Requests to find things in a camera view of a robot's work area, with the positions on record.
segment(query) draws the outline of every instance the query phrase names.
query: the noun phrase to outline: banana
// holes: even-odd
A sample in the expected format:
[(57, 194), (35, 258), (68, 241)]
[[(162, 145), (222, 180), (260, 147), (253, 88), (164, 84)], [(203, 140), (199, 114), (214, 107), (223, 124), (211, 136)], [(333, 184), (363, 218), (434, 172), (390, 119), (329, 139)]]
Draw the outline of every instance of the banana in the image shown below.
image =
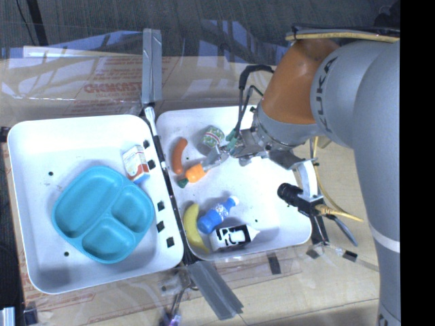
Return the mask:
[(209, 249), (205, 246), (203, 238), (198, 232), (196, 226), (196, 220), (198, 219), (199, 205), (197, 203), (189, 206), (183, 215), (183, 226), (186, 231), (186, 236), (188, 237), (188, 242), (193, 247), (198, 247), (209, 253)]

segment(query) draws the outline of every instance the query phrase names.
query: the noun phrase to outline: wire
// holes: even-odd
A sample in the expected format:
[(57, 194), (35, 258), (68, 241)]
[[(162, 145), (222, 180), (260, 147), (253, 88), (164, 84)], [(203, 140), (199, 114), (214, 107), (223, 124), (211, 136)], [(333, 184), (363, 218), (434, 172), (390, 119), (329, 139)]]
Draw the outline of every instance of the wire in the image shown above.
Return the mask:
[(331, 31), (327, 33), (299, 33), (295, 31), (285, 37), (287, 41), (298, 41), (302, 39), (334, 39), (334, 38), (346, 38), (346, 39), (363, 39), (370, 41), (383, 41), (383, 42), (396, 42), (399, 40), (398, 37), (385, 36), (379, 34), (369, 34), (369, 33), (356, 33), (354, 31)]
[(346, 235), (346, 237), (351, 241), (351, 243), (357, 247), (358, 241), (355, 236), (352, 234), (351, 230), (335, 215), (326, 215), (326, 218), (329, 220), (333, 220), (337, 226), (341, 229), (341, 231)]
[(24, 21), (24, 23), (26, 24), (27, 32), (29, 33), (30, 39), (32, 40), (32, 44), (34, 46), (36, 46), (35, 40), (33, 40), (32, 33), (30, 32), (29, 25), (27, 24), (26, 18), (24, 18), (24, 15), (22, 14), (20, 3), (18, 2), (18, 0), (15, 0), (15, 1), (16, 1), (16, 5), (18, 6), (18, 11), (20, 12), (21, 18)]
[(245, 70), (242, 71), (242, 74), (240, 75), (239, 79), (239, 116), (237, 118), (236, 126), (234, 127), (234, 136), (233, 138), (237, 138), (239, 136), (240, 126), (242, 123), (243, 116), (245, 115), (246, 107), (249, 101), (249, 98), (252, 94), (252, 90), (256, 90), (257, 93), (259, 93), (261, 96), (263, 96), (263, 93), (259, 91), (259, 89), (255, 86), (250, 86), (247, 97), (245, 100), (245, 104), (243, 104), (243, 91), (245, 90), (247, 78), (251, 73), (254, 71), (268, 71), (269, 73), (274, 73), (275, 71), (268, 65), (248, 65), (246, 66)]
[(399, 35), (400, 29), (391, 28), (389, 26), (327, 26), (327, 25), (316, 25), (316, 24), (293, 24), (293, 31), (303, 31), (303, 30), (338, 30), (338, 31), (361, 31), (363, 33), (376, 33), (382, 35)]
[[(319, 140), (319, 137), (315, 137), (315, 138), (314, 138), (314, 143), (313, 143), (313, 158), (316, 158), (316, 155), (317, 155), (317, 144), (318, 144), (318, 140)], [(317, 165), (316, 165), (316, 164), (313, 164), (313, 165), (314, 165), (315, 176), (316, 176), (316, 179), (317, 179), (317, 184), (319, 185), (319, 189), (320, 189), (320, 191), (322, 192), (322, 194), (324, 195), (324, 197), (325, 197), (326, 199), (329, 200), (329, 202), (331, 203), (331, 205), (336, 209), (336, 211), (331, 212), (331, 214), (333, 214), (333, 215), (342, 215), (342, 216), (346, 216), (346, 217), (348, 217), (348, 218), (354, 219), (354, 220), (356, 220), (356, 221), (361, 221), (361, 222), (363, 222), (362, 219), (360, 219), (359, 217), (356, 217), (356, 216), (354, 216), (354, 215), (352, 215), (352, 214), (349, 214), (347, 211), (344, 211), (341, 207), (339, 207), (339, 206), (335, 203), (335, 201), (333, 201), (333, 199), (330, 197), (330, 195), (327, 193), (327, 191), (325, 190), (325, 188), (324, 188), (323, 185), (321, 184), (321, 181), (320, 181), (320, 175), (319, 175), (319, 170), (318, 170), (318, 168), (317, 168)]]
[(360, 219), (359, 217), (353, 216), (352, 214), (346, 213), (342, 210), (336, 210), (334, 208), (331, 208), (330, 206), (327, 206), (325, 204), (318, 204), (315, 206), (315, 209), (319, 211), (322, 215), (341, 215), (344, 217), (347, 217), (348, 219), (353, 219), (355, 221), (363, 222), (363, 219)]

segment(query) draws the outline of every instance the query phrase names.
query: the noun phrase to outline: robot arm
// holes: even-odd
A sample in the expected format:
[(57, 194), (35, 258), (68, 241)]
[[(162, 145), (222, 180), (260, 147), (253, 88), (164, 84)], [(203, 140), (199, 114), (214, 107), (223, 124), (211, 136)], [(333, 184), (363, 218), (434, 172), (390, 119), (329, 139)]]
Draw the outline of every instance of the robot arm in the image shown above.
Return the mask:
[(400, 40), (296, 41), (278, 64), (231, 151), (242, 165), (270, 158), (286, 169), (315, 136), (352, 148), (380, 273), (379, 325), (401, 324), (399, 217)]

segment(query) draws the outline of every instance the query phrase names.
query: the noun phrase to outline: blue bottle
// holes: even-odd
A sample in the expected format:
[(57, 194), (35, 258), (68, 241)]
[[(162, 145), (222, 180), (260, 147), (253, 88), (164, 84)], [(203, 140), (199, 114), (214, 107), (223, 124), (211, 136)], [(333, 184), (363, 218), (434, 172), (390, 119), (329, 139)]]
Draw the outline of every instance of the blue bottle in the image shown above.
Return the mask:
[(217, 225), (221, 224), (229, 216), (230, 209), (238, 205), (238, 203), (239, 199), (235, 196), (228, 197), (223, 203), (217, 203), (196, 222), (198, 229), (204, 234), (210, 234)]

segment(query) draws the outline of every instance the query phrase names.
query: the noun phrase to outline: blue divided plate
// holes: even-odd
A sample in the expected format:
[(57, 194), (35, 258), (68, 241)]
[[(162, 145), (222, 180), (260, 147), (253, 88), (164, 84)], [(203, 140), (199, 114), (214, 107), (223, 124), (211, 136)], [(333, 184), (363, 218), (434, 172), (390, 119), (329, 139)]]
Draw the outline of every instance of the blue divided plate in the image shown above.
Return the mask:
[(114, 169), (93, 166), (60, 195), (52, 223), (85, 255), (114, 264), (131, 254), (154, 216), (152, 200), (139, 186)]

